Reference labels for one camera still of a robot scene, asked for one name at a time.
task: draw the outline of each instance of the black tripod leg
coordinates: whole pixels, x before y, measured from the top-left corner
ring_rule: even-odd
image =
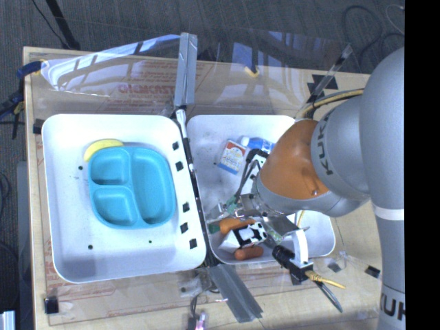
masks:
[[[58,6],[58,3],[56,2],[56,0],[46,0],[46,2],[48,4],[52,14],[54,15],[55,20],[56,20],[61,32],[63,33],[69,48],[74,49],[74,50],[80,50],[80,43],[75,40],[74,35],[70,31],[70,28],[69,28],[69,26],[63,16],[63,13],[61,12],[61,9]]]

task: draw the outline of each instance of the brown sausage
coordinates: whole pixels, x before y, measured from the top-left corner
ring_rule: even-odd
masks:
[[[238,261],[245,261],[246,259],[258,258],[264,252],[263,247],[255,245],[254,247],[245,247],[235,251],[234,256]]]
[[[242,228],[243,226],[247,226],[252,223],[255,223],[255,220],[247,219],[245,221],[242,221],[240,219],[235,219],[233,217],[227,217],[223,220],[220,220],[219,222],[220,232],[222,234],[227,234],[231,230],[235,230],[236,228]]]

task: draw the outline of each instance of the grey carpet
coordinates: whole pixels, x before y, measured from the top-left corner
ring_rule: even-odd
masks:
[[[261,43],[249,29],[289,32],[350,43],[362,73],[371,73],[392,51],[404,45],[405,0],[57,0],[82,50],[99,51],[163,34],[199,35],[200,59],[231,61],[225,41]],[[45,0],[35,0],[62,38]],[[25,45],[62,48],[31,0],[0,0],[0,101],[18,88],[15,76]],[[219,43],[226,52],[215,54]],[[291,66],[298,66],[290,60]],[[13,120],[12,116],[3,121]],[[25,134],[0,124],[0,173],[11,183],[0,216],[0,312],[18,309],[19,275],[8,246],[18,246],[17,164],[25,160]]]

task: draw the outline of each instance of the blue divided plate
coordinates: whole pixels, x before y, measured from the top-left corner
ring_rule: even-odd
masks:
[[[93,154],[89,189],[95,215],[112,228],[153,228],[176,210],[170,166],[148,148],[122,146]]]

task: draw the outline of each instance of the blue bottle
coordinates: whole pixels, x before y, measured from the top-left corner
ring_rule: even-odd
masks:
[[[240,143],[242,146],[246,146],[250,149],[261,149],[267,154],[269,154],[275,147],[275,143],[269,142],[268,140],[264,140],[263,138],[259,137],[249,138],[243,136]]]

